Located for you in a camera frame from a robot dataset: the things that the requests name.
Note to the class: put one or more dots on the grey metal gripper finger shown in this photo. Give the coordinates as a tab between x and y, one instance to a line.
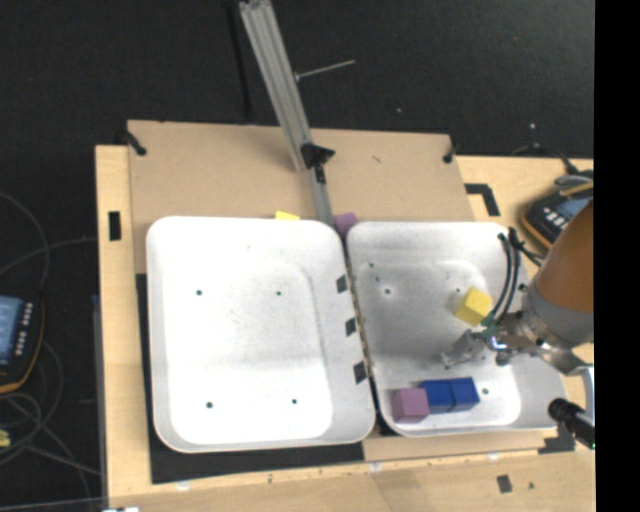
467	345
449	360

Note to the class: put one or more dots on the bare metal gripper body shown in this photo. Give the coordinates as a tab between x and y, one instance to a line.
520	337

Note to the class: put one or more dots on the blue cube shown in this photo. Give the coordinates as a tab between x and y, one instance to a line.
465	392
439	395

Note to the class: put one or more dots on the yellow cube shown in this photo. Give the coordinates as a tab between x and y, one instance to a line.
287	215
474	305

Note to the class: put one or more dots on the white plastic tray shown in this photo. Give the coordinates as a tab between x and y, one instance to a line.
415	330
250	340

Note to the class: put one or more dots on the purple cube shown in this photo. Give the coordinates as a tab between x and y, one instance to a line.
345	222
410	404

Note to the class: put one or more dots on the brown cardboard board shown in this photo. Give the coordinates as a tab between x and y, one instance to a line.
220	175

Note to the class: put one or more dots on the black cylinder on white bracket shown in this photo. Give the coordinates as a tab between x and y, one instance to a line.
567	412

